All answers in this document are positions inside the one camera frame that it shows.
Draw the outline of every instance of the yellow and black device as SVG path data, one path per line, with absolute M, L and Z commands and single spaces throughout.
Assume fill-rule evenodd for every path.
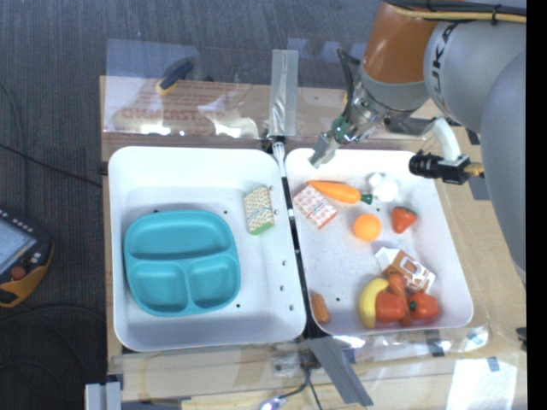
M 0 205 L 0 307 L 15 307 L 50 266 L 53 241 L 26 217 Z

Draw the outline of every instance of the orange fruit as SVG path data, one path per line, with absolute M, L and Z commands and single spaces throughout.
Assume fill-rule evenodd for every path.
M 353 224 L 353 232 L 357 238 L 365 242 L 372 242 L 381 230 L 382 224 L 379 218 L 370 213 L 361 214 Z

